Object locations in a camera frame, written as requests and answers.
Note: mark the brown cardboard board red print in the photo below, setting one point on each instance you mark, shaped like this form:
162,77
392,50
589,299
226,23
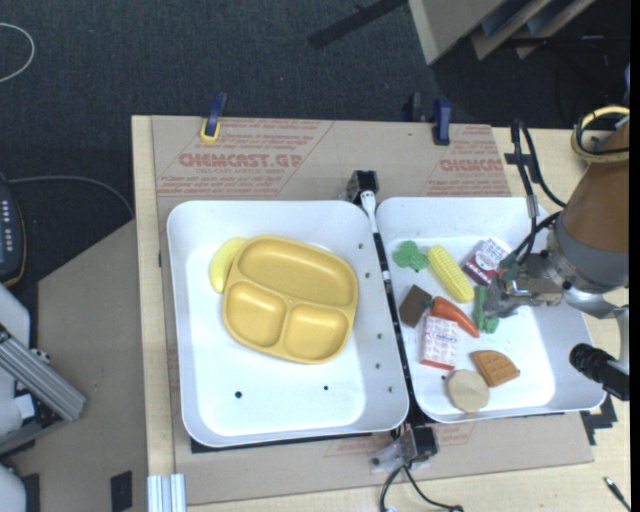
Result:
300,160

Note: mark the orange bread slice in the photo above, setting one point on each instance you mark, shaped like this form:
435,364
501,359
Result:
496,367

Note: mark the green broccoli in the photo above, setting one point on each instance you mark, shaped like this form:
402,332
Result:
407,256

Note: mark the orange carrot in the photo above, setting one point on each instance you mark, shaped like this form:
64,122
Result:
452,312

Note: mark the thin black and white rod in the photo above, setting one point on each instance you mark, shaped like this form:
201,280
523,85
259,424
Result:
386,277

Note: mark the black cylinder on white bracket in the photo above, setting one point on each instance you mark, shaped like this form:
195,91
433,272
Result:
597,362

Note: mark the green pea pod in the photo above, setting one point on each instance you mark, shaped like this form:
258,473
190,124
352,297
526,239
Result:
484,320

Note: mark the brown square biscuit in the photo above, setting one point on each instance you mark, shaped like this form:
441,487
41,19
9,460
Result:
414,306

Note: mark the white and orange packet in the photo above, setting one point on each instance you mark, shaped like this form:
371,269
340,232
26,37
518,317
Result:
439,342

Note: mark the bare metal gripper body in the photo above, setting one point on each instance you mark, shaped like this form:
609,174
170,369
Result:
537,289

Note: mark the yellow banana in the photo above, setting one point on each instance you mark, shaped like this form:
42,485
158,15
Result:
218,265

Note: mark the red and white carton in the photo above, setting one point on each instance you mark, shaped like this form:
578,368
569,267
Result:
482,260

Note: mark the white plastic tray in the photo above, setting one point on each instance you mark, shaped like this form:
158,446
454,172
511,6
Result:
280,405
530,385

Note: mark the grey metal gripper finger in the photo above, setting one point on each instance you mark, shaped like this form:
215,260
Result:
505,308
496,290

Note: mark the yellow corn cob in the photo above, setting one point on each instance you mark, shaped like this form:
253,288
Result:
450,272

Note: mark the yellow divided plate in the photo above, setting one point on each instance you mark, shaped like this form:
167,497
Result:
290,295

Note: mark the black pen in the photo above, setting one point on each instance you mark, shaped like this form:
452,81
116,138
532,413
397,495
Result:
616,492

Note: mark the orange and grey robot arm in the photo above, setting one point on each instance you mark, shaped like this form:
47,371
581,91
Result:
597,200

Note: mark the beige round biscuit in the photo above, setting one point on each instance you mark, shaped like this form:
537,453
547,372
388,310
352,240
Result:
467,391

